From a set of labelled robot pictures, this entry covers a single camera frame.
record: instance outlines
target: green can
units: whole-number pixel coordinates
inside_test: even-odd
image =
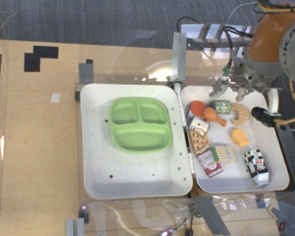
[[[213,100],[210,104],[217,114],[229,115],[231,112],[231,103],[228,100]]]

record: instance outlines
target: gray floor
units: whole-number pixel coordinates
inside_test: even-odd
[[[170,48],[180,17],[225,24],[254,0],[0,0],[1,39]],[[252,5],[230,24],[256,26]]]

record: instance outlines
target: green tray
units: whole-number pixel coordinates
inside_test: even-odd
[[[114,144],[126,152],[157,152],[172,142],[172,128],[163,103],[152,98],[120,98],[110,108]]]

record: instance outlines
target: wooden table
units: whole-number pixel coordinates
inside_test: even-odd
[[[57,46],[59,57],[41,59],[40,72],[24,72],[24,53],[32,53],[34,45]],[[168,64],[172,50],[0,40],[0,54],[0,138],[4,135],[5,140],[3,160],[0,154],[0,236],[63,236],[66,219],[78,217],[82,200],[75,102],[79,63],[93,60],[96,82],[142,83],[148,79],[145,69]],[[201,60],[200,52],[187,53],[187,78],[211,85],[225,60],[215,66],[203,60],[200,66]],[[60,94],[59,103],[51,102],[53,94]],[[137,235],[155,233],[136,222],[131,225],[127,216],[125,220]],[[270,216],[258,223],[239,227],[233,218],[227,226],[257,234],[267,228],[268,235],[277,235]],[[194,227],[210,235],[203,220],[197,219]],[[134,234],[124,229],[120,235]]]

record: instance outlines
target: white tray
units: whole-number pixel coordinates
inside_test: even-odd
[[[173,141],[161,152],[133,154],[119,150],[110,133],[109,111],[123,97],[150,97],[167,108]],[[176,93],[166,86],[89,84],[81,91],[84,184],[101,200],[180,196],[192,176]]]
[[[208,105],[210,92],[212,92],[212,87],[185,87],[181,92],[185,113],[187,113],[190,103],[194,100],[203,101]],[[229,100],[231,103],[234,103],[236,102],[235,97],[236,93],[232,92],[231,89],[228,89],[217,100]],[[240,104],[243,104],[249,111],[257,106],[267,109],[264,97],[258,92],[253,92],[245,96]],[[193,156],[193,164],[196,171],[198,185],[204,191],[209,193],[284,190],[289,184],[289,175],[274,128],[264,126],[252,116],[250,116],[247,123],[240,127],[231,123],[231,119],[235,117],[234,113],[219,116],[222,119],[227,120],[227,126],[222,127],[217,122],[210,123],[208,138],[211,141],[211,146],[233,146],[238,161],[235,163],[221,163],[224,171],[212,178],[208,178],[197,159]],[[246,132],[247,138],[250,140],[248,146],[240,147],[232,141],[231,131],[234,128],[241,128]],[[265,159],[265,164],[269,171],[268,185],[258,186],[246,171],[247,167],[243,160],[243,155],[245,152],[253,149],[260,149]]]

